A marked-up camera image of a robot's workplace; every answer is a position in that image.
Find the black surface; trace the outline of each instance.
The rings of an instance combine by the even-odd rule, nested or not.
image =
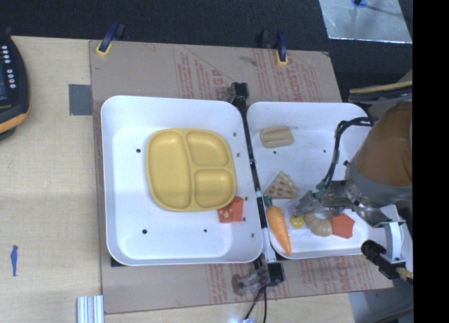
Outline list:
[[[413,37],[413,0],[398,0]],[[101,39],[114,21],[125,41],[252,47],[263,29],[288,49],[329,52],[344,100],[349,89],[390,84],[413,66],[412,44],[331,40],[319,0],[0,0],[12,35]]]

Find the black device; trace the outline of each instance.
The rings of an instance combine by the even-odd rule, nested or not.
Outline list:
[[[22,56],[9,34],[0,36],[0,140],[28,117],[31,90]]]

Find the toy carrot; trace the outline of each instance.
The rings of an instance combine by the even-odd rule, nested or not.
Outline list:
[[[286,252],[291,254],[292,248],[290,245],[290,238],[288,237],[287,224],[283,217],[282,210],[279,207],[273,206],[272,198],[270,196],[265,196],[264,202],[267,206],[265,214],[267,215],[269,229],[273,232],[274,236],[278,239]]]

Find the blue marker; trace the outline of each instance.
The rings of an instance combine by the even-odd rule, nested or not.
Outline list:
[[[17,247],[15,244],[13,245],[13,251],[11,252],[11,263],[13,264],[13,277],[16,277],[16,271],[17,271],[17,250],[19,247]]]

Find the orange carrot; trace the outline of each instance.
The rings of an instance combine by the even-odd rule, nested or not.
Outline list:
[[[269,205],[266,210],[269,229],[272,230],[274,236],[278,239],[281,246],[288,254],[292,253],[290,238],[288,237],[288,229],[286,220],[283,217],[282,210],[279,207]]]

